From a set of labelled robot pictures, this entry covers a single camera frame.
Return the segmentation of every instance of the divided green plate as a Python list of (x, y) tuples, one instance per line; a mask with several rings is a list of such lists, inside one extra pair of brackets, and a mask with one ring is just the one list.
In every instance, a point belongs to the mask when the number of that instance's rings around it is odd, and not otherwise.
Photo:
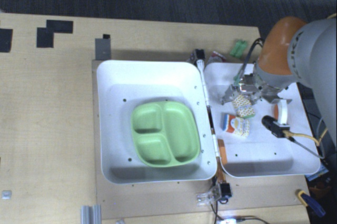
[(138, 157), (151, 167), (184, 165), (200, 153), (193, 114), (180, 102), (151, 102), (136, 107), (131, 127)]

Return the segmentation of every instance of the green tray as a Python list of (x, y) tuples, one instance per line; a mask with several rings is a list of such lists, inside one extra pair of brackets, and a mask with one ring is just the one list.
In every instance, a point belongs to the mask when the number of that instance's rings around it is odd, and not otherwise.
[(131, 129), (138, 157), (151, 167), (184, 165), (200, 153), (193, 114), (180, 102), (152, 102), (136, 107)]

